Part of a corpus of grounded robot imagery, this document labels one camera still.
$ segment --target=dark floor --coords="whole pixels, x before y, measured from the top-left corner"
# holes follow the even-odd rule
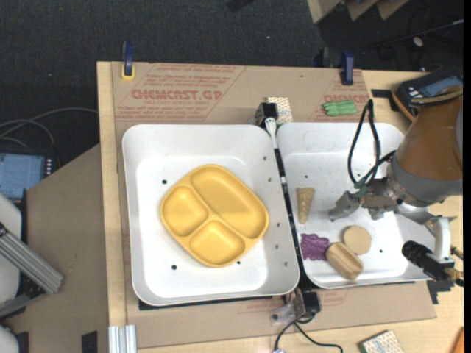
[[[137,61],[310,67],[327,47],[332,63],[349,49],[362,69],[463,68],[463,25],[436,32],[445,40],[428,35],[422,52],[404,42],[381,53],[368,47],[463,18],[464,0],[411,0],[385,21],[373,7],[355,22],[340,4],[317,25],[306,0],[256,0],[238,10],[230,1],[0,0],[0,136],[13,119],[96,109],[96,61],[120,60],[123,40],[134,43]],[[68,111],[38,122],[50,129],[62,163],[98,143],[96,114]],[[6,138],[50,145],[31,124],[0,140],[14,145]]]

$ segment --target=white tray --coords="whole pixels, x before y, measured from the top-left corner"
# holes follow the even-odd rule
[[[364,270],[356,280],[346,280],[327,261],[303,260],[309,279],[321,288],[343,288],[390,282],[430,279],[422,270],[401,254],[407,240],[416,240],[433,248],[433,237],[424,226],[401,215],[385,213],[373,221],[364,208],[352,215],[331,222],[328,210],[345,192],[355,192],[347,173],[347,155],[357,124],[289,123],[277,132],[277,142],[286,171],[291,206],[299,242],[301,234],[317,234],[331,243],[341,241],[344,229],[351,225],[366,228],[372,236],[368,253],[360,255]],[[395,150],[403,135],[388,124],[376,124],[383,154]],[[373,137],[368,123],[364,124],[353,154],[353,173],[360,179],[375,163]],[[383,164],[376,177],[385,175]],[[314,200],[308,220],[300,224],[297,217],[296,188],[313,187]]]
[[[164,306],[287,294],[300,270],[272,142],[250,125],[137,125],[123,137],[132,284],[147,304]],[[163,226],[160,201],[205,164],[232,171],[266,205],[269,227],[240,260],[223,268],[196,261]]]

